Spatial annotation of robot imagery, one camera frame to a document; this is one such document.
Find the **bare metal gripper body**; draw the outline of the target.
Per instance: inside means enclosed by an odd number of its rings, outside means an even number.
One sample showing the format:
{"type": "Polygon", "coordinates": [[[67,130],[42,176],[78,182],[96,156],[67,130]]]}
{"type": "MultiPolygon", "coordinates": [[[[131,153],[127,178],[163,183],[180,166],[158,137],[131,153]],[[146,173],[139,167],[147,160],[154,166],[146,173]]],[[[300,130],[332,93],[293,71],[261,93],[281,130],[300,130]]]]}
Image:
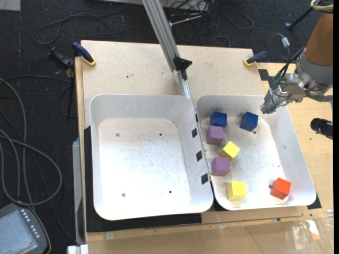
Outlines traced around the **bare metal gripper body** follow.
{"type": "Polygon", "coordinates": [[[333,96],[325,95],[331,85],[322,84],[306,73],[285,74],[275,79],[275,105],[300,103],[304,98],[333,104],[333,96]]]}

